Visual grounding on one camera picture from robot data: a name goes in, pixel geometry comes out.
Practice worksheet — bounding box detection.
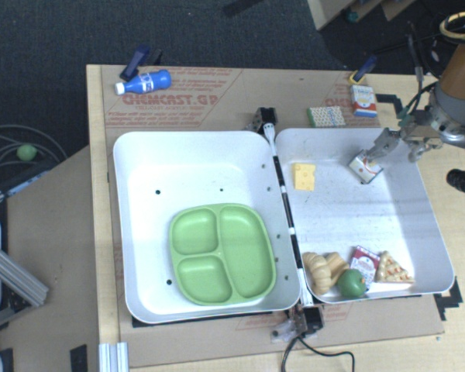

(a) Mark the black cylinder on white bracket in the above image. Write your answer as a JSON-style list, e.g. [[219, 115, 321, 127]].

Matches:
[[446, 167, 465, 198]]

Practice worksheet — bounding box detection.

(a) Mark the pizza slice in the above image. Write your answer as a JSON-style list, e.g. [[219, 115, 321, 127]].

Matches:
[[374, 250, 415, 284]]

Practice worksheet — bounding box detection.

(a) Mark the white plastic tray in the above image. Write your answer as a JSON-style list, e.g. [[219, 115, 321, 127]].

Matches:
[[274, 127, 456, 305], [112, 130, 301, 324]]

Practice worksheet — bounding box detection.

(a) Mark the beige bread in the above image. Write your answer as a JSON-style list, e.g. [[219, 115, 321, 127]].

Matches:
[[325, 251, 350, 286]]

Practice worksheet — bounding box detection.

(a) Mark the white red and blue carton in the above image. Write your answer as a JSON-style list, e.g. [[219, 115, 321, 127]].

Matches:
[[350, 84, 377, 118]]

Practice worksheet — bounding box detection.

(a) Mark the small white and red carton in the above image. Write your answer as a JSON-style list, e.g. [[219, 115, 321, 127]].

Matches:
[[347, 150, 384, 185]]

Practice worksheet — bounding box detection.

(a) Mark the beige croissant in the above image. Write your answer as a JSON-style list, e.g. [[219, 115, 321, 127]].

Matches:
[[301, 251, 332, 296]]

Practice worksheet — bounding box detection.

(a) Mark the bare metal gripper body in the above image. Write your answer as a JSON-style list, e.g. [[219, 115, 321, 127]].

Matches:
[[399, 121, 465, 149]]

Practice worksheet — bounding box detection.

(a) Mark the green and white patterned packet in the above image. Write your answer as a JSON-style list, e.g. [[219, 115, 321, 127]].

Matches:
[[307, 105, 346, 128]]

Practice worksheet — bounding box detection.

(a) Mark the green divided plate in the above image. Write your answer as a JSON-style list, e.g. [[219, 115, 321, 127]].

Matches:
[[168, 202, 277, 307]]

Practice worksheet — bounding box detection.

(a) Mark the thin black and white rod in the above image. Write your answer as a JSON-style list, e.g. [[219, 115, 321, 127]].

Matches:
[[263, 123, 314, 306]]

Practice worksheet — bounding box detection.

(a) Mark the green ball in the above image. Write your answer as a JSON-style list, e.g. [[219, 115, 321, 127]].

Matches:
[[15, 143, 38, 162]]

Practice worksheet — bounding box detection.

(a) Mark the brown cardboard board red print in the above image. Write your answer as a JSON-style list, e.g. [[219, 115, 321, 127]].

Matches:
[[100, 64, 446, 368]]

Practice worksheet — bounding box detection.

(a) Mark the yellow cheese wedge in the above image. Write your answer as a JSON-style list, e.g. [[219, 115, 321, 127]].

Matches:
[[292, 162, 317, 191]]

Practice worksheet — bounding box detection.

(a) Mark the blue bottle with white cap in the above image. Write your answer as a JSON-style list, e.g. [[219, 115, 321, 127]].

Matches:
[[114, 69, 172, 96]]

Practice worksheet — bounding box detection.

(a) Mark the green apple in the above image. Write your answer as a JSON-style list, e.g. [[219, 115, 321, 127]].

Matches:
[[336, 268, 369, 298]]

